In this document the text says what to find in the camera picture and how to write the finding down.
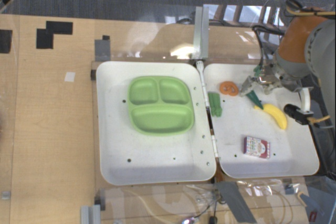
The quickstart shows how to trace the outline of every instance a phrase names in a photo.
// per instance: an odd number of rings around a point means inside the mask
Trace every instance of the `green divided plate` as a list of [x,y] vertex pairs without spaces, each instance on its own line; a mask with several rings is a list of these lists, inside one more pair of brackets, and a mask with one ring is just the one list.
[[128,88],[128,108],[133,127],[143,134],[181,134],[194,124],[189,89],[173,77],[133,79]]

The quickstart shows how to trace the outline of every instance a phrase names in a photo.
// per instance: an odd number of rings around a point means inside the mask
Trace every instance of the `toy banana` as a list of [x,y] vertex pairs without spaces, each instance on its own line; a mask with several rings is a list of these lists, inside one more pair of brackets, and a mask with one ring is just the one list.
[[278,123],[279,127],[281,129],[286,129],[287,128],[287,118],[285,116],[285,114],[278,109],[276,106],[272,105],[272,104],[264,104],[263,105],[264,110],[266,113],[270,114],[275,121]]

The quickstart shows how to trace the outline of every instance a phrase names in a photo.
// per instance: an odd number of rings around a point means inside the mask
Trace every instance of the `black square marker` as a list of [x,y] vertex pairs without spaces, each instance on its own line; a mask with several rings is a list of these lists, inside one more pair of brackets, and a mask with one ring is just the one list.
[[47,34],[72,35],[71,22],[52,22],[47,21]]
[[54,36],[48,34],[45,29],[36,30],[36,49],[53,49]]
[[2,3],[4,3],[4,5],[7,5],[11,0],[2,0]]
[[0,30],[0,54],[8,54],[12,45],[12,30]]

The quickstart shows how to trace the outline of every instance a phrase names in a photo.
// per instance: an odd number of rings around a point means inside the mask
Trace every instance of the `toy orange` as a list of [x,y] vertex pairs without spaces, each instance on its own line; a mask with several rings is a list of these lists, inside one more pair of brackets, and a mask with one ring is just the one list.
[[224,81],[219,86],[219,91],[222,94],[228,94],[230,96],[238,95],[238,87],[232,81]]

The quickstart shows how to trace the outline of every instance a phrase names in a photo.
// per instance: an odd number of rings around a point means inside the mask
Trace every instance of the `white tray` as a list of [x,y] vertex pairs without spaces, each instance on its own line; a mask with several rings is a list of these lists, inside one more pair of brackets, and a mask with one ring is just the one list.
[[[188,86],[195,123],[184,134],[138,133],[129,120],[127,90],[141,76],[171,76]],[[100,166],[114,185],[210,179],[216,170],[201,81],[185,63],[105,62],[97,69]]]
[[[240,88],[248,75],[253,75],[251,65],[211,64],[204,70],[207,91],[219,92],[223,81],[233,81]],[[280,109],[290,103],[300,106],[297,93],[284,88],[265,95],[261,87],[255,92],[263,103]],[[223,114],[212,117],[217,139],[220,165],[233,178],[277,177],[312,175],[319,168],[319,159],[307,126],[287,117],[288,127],[281,130],[270,115],[254,109],[247,97],[220,95]],[[245,136],[270,142],[270,159],[243,154]]]

